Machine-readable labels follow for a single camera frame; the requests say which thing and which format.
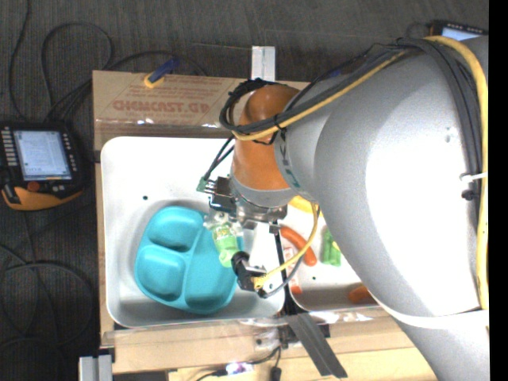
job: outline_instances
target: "yellow cable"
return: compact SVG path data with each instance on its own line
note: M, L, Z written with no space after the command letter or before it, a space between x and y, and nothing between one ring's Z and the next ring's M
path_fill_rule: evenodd
M482 123L482 193L480 195L479 224L476 233L476 280L478 282L479 300L482 309L489 309L489 284L487 274L487 254L489 241L488 217L488 104L489 90L487 79L475 54L464 44L450 38L434 36L428 40L436 41L455 49L468 63L475 80L478 92L480 119Z
M282 270L285 270L290 265L296 263L298 259L303 256L307 249L312 245L312 242L314 240L314 237L316 235L316 232L318 230L318 205L316 203L312 203L312 215L314 217L314 225L312 227L312 232L310 233L309 240L307 240L307 243L303 246L301 250L298 251L294 256L292 256L288 261L286 261L284 264L279 265L277 268L274 268L273 270L267 272L263 276L253 277L251 278L252 283L254 284L254 289L261 289L263 285L275 274L278 272L281 272Z
M298 120L301 120L302 118L308 116L309 114L314 113L315 111L321 109L323 106L326 106L327 104L333 102L335 99L339 98L340 96L343 96L344 94L348 93L355 87L359 86L361 83L365 82L367 79L371 78L374 74L381 71L383 68L387 67L389 64L394 62L397 58L402 56L405 52L399 52L398 54L393 55L390 59L384 61L374 69L371 69L369 72L367 72L365 75L363 75L361 78L355 80L355 82L351 83L350 85L346 86L344 89L338 91L336 94L332 94L329 98L326 98L322 102L319 102L318 104L311 106L309 109L302 111L300 114L296 114L295 116L288 118L285 121L282 121L279 125L274 125L273 127L270 127L269 129L265 129L263 131L259 131L258 133L252 133L252 134L243 134L238 133L236 131L233 131L234 136L240 140L240 141L252 141L252 140L260 140L261 138L265 138L266 136L269 136L279 130L279 128L283 129L284 127L287 127L288 125L291 125L295 123Z

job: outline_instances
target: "black bracket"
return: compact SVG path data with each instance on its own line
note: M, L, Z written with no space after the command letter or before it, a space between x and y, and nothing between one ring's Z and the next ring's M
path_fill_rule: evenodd
M333 375L336 378L348 378L346 370L335 356L323 332L309 314L286 316L285 319L309 353L321 376Z

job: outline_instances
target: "wire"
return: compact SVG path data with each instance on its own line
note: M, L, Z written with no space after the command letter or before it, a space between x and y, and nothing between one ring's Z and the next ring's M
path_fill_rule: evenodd
M278 233L275 234L275 243L277 243L277 245L280 245L280 247L282 248L282 245L280 244L280 235ZM271 296L277 294L278 292L280 292L282 289L284 289L284 287L294 278L294 276L296 275L296 272L297 270L300 268L300 265L302 264L302 261L304 259L305 256L301 256L300 258L298 258L298 261L296 262L296 264L294 265L293 269L291 270L290 274L283 280L283 283L281 283L278 287L276 287L273 291L270 291L270 292L265 292L263 290L263 288L261 288L257 294L260 296L260 298L263 298L263 299L268 299L270 298Z
M464 44L447 37L426 37L447 47L453 48L468 63L476 83L479 100L480 120L482 124L482 190L480 194L479 222L476 233L476 280L478 283L479 300L482 309L489 309L488 285L488 85L482 66L475 54Z
M82 207L78 208L77 210L75 210L73 213L75 213L76 211L80 211L88 206L90 206L90 205L82 206ZM2 344L0 344L0 352L3 352L4 350L7 350L7 349L11 350L13 348L13 346L16 346L18 344L23 344L23 343L40 344L40 345L44 346L44 350L49 350L49 349L54 350L56 352L56 362L54 365L55 379L59 379L59 374L68 374L68 369L67 369L67 366L65 365L63 349L65 349L66 345L69 345L72 341L75 341L76 339L78 339L80 336L82 336L84 334L84 332L90 326L90 323L94 317L93 316L94 315L93 291L92 291L92 288L89 285L89 283L85 279L83 279L77 272L73 271L69 267L65 267L62 264L48 262L48 261L44 261L44 262L37 261L37 258L35 255L35 249L34 249L33 243L32 243L32 236L34 234L44 232L44 230L46 230L48 228L48 226L46 225L46 226L38 229L34 233L30 233L29 227L28 227L28 222L27 222L27 213L22 212L22 215L23 215L23 220L25 223L26 237L29 242L29 251L30 251L30 255L31 255L31 257L30 257L31 262L27 262L26 260L22 259L12 249L10 249L10 248L6 247L4 244L0 243L0 250L5 252L8 255L7 259L3 261L3 264L0 267L0 290L3 287L3 283L5 281L5 276L7 273L16 273L16 272L20 272L20 271L27 271L28 273L33 275L34 278L36 279L36 281L34 283L35 295L38 295L38 291L39 291L39 289L41 289L44 297L48 301L49 313L51 316L51 322L52 322L52 328L54 329L54 334L53 334L52 340L48 340L45 337L37 337L34 335L29 335L29 329L32 327L35 317L36 317L37 301L33 304L34 307L33 307L32 313L29 317L28 325L24 326L23 329L19 329L13 323L11 316L8 315L8 313L6 312L3 298L2 298L2 296L4 294L3 294L3 292L0 292L0 307L2 308L2 311L4 313L4 318L9 322L11 327L18 333L18 336L15 337L14 339L5 341ZM55 222L61 220L62 218L68 217L68 216L69 216L69 214L66 214L65 216L57 218L53 222L53 224ZM16 260L18 265L9 267L11 259ZM86 312L86 317L85 317L85 321L83 322L83 324L73 334L69 335L68 337L66 337L64 339L60 338L59 334L58 334L58 324L57 324L57 320L56 320L55 307L54 307L52 300L50 298L48 288L45 286L44 282L42 281L42 278L39 276L38 271L40 271L41 269L58 270L60 272L63 272L66 275L70 275L75 280L77 280L78 283L81 283L84 286L84 289L87 294L87 299L90 301L90 303L88 304L89 309Z
M10 56L9 59L9 66L7 69L7 83L8 83L8 90L9 90L9 96L10 101L12 102L14 111L17 113L18 117L20 117L23 121L26 121L25 115L20 111L19 106L17 105L16 98L14 97L13 92L13 68L14 68L14 61L16 60L17 54L19 53L21 42L25 39L25 30L26 30L26 24L28 22L30 16L30 0L25 0L25 18L23 19L23 25L21 26L21 31L19 32L19 35L16 40L16 44L14 45L13 53Z
M303 119L304 117L306 117L306 116L318 111L322 107L330 104L334 100L338 99L340 96L343 96L344 94L348 93L355 87L359 86L361 83L363 83L366 80L368 80L369 78L371 78L377 72L381 71L388 65L395 62L403 54L404 54L404 52L399 52L399 53L393 55L391 58L384 60L380 65L378 65L378 66L374 67L373 69L371 69L370 71L366 72L364 75L362 75L358 79L355 79L352 83L348 84L345 88L339 90L337 93L332 94L331 96L325 98L324 100L321 100L320 102L318 102L317 104L315 104L313 106L307 107L305 110L297 113L293 117L289 117L288 119L281 121L279 123L279 125L274 125L268 129L265 129L265 130L260 131L258 133L246 134L246 133L239 133L238 131L233 131L233 135L240 141L251 141L251 140L260 140L260 139L265 138L273 133L276 133L280 129L286 128L288 125L291 125L291 124L295 123L296 121Z
M275 364L273 365L274 367L279 366L280 357L282 354L283 354L283 348L282 348L282 346L279 346L279 354L277 355L277 360L275 361Z
M203 180L205 180L205 181L208 180L210 175L212 175L212 172L214 171L214 169L216 167L218 167L218 165L234 150L234 145L233 145L225 152L225 149L228 147L229 143L233 140L233 138L234 138L234 136L229 137L226 140L226 142L222 145L221 149L215 156L215 159L212 161L212 164L208 168L208 171L206 171L205 174L203 175L203 177L202 177Z
M327 72L319 75L316 79L311 81L307 86L305 86L303 89L301 89L289 102L286 109L284 111L290 111L296 103L298 103L309 91L314 88L318 83L322 82L323 80L326 80L332 76L335 76L337 74L341 74L343 70L347 67L352 66L353 64L361 63L363 60L366 60L368 57L368 54L370 51L374 49L374 47L377 44L373 44L371 47L369 47L367 50L362 52L361 54L355 56L354 58L350 60L346 60L345 62L341 63L339 66L334 67Z
M279 265L277 268L274 268L273 270L267 272L266 274L258 277L252 277L252 283L254 284L254 289L259 290L263 287L263 285L275 274L278 272L281 272L282 270L287 269L292 264L295 264L298 262L300 257L304 256L307 249L312 245L312 242L314 240L314 237L316 236L316 232L318 230L318 218L319 218L319 206L316 203L312 203L312 215L314 218L314 225L312 227L312 231L309 236L309 240L307 240L307 243L302 247L301 250L299 250L294 256L292 256L288 261L286 261L284 264Z
M144 56L156 56L156 55L178 56L179 58L182 58L185 62L188 62L199 75L206 76L205 71L193 60L187 58L186 56L181 56L180 54L175 54L174 52L164 49L143 51L126 56L125 58L122 58L117 62L112 63L111 65L108 65L107 67L103 68L103 71L112 71L114 69L118 69L122 65L127 64L128 62L132 62L133 60L140 59ZM83 100L86 96L88 96L91 93L91 86L92 79L90 78L83 85L80 85L73 92L71 92L75 96L73 97L71 104L69 104L65 109L65 111L63 112L61 116L63 120L67 120L69 118L69 116L72 114L74 106L76 105L76 103L78 103L78 100L80 99Z
M266 357L263 357L261 359L258 359L258 360L251 360L251 361L246 361L245 363L247 364L251 364L251 365L256 365L256 364L262 364L262 363L266 363L267 361L271 360L271 358L277 354L277 352L280 352L280 350L282 349L281 346L277 346L276 348L274 348L270 354L268 354Z
M475 124L479 122L479 107L475 95L471 90L471 85L464 78L463 70L458 67L456 59L445 51L444 47L430 40L407 40L401 39L398 43L404 47L415 47L431 56L441 69L448 82L456 104L457 115L460 120L460 127L464 139L466 150L466 162L469 174L476 174L481 169L481 138L479 128ZM474 182L473 192L479 194L479 183ZM473 198L479 208L479 196Z
M46 68L46 61L45 61L45 53L46 53L46 49L48 48L48 42L61 29L65 29L65 28L69 28L69 27L87 27L89 29L94 30L95 32L99 33L100 35L102 35L104 37L104 39L107 42L108 56L107 56L105 64L100 67L101 69L104 69L104 68L108 67L110 65L110 62L111 62L112 58L113 58L114 47L113 47L113 41L111 40L111 37L107 34L106 31L104 31L102 28L100 28L99 26L97 26L95 24L92 24L92 23L89 23L89 22L83 22L83 21L73 21L73 22L63 23L63 24L57 25L48 34L46 34L46 37L44 38L44 40L42 42L42 48L40 49L40 68L42 70L42 77L43 77L43 80L44 80L44 87L46 88L46 92L48 93L48 97L49 97L49 103L50 103L50 106L51 106L50 113L55 108L54 107L55 103L53 102L52 92L51 92L51 88L49 86L48 70ZM71 92L66 94L63 97L63 99L68 98L71 94L73 94L75 92L75 90L76 89L71 90Z
M208 377L222 377L224 375L228 375L228 372L225 369L216 370L209 372L208 374L202 375L196 381L202 381L202 379L208 378Z

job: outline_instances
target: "dark gray carpet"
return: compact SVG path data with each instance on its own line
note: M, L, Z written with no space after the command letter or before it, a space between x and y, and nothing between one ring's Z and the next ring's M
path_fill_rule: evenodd
M25 3L0 0L3 120L19 118L8 79ZM250 48L274 45L278 79L308 81L375 42L407 33L422 37L422 25L435 18L489 29L489 0L30 0L12 70L13 94L27 120L41 121L52 101L104 66L107 39L79 25L63 27L47 40L41 64L45 37L65 23L85 21L104 30L114 44L114 60L163 49L192 59L210 76L246 78ZM121 69L150 71L164 60L144 57ZM184 70L192 71L192 66ZM69 122L91 154L89 98ZM0 243L19 257L0 251L2 381L75 380L78 358L97 353L96 229L93 182L80 198L53 210L23 214L0 202ZM33 261L71 268L93 294L90 297L74 276L53 267L8 271Z

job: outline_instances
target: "orange carrot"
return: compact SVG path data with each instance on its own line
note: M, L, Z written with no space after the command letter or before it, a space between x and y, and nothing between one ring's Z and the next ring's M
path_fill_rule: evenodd
M364 285L360 285L359 287L349 292L348 298L353 303L370 302L372 300L370 292Z
M298 250L301 250L305 244L307 244L307 240L290 227L282 226L280 228L280 235L290 241ZM318 263L318 258L311 247L307 249L305 255L303 256L303 262L309 267L313 267Z

